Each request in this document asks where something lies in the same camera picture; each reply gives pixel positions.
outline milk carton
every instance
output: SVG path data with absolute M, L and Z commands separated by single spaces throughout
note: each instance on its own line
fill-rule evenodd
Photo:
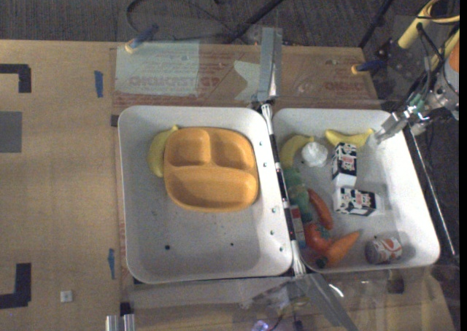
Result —
M 384 211 L 383 201 L 379 195 L 348 187 L 340 187 L 335 191 L 333 204 L 334 211 L 343 214 L 369 216 Z
M 339 143 L 334 148 L 332 160 L 334 187 L 355 187 L 357 181 L 357 147 L 354 144 Z

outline orange carrot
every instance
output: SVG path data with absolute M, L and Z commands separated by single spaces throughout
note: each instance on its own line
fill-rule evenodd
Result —
M 355 242 L 360 237 L 359 231 L 354 231 L 353 233 L 347 234 L 342 238 L 334 241 L 326 253 L 316 260 L 316 265 L 323 269 L 326 266 L 334 266 L 335 264 L 341 262 L 349 250 L 353 247 Z
M 320 218 L 321 225 L 323 225 L 327 230 L 332 230 L 334 227 L 333 217 L 331 216 L 331 212 L 324 200 L 311 188 L 308 189 L 308 199 L 314 206 L 314 209 Z

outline metal bracket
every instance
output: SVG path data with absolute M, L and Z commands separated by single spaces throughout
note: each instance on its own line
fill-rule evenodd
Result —
M 260 81 L 254 101 L 263 103 L 280 94 L 282 78 L 282 29 L 263 28 Z
M 333 326 L 344 327 L 347 331 L 358 331 L 357 326 L 334 296 L 328 282 L 321 274 L 307 274 L 295 280 L 294 284 L 317 304 Z
M 106 331 L 135 331 L 134 314 L 126 314 L 122 317 L 107 316 Z

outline orange plastic plate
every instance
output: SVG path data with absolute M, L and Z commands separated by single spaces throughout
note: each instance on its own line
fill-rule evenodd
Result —
M 185 209 L 239 211 L 258 196 L 251 143 L 221 128 L 182 128 L 167 139 L 164 181 L 170 198 Z

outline toy banana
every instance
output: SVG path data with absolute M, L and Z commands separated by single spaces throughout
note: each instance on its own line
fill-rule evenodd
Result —
M 373 129 L 368 129 L 365 133 L 348 136 L 338 131 L 328 129 L 325 131 L 325 137 L 334 147 L 339 143 L 354 144 L 357 148 L 363 147 L 369 136 L 374 133 Z
M 279 151 L 279 159 L 284 169 L 293 167 L 293 158 L 295 153 L 305 144 L 314 141 L 312 136 L 302 136 L 296 134 L 288 139 Z
M 174 125 L 171 129 L 157 133 L 151 142 L 149 152 L 147 153 L 147 164 L 151 171 L 158 177 L 163 177 L 163 151 L 166 148 L 167 139 L 170 135 L 178 130 L 178 126 Z

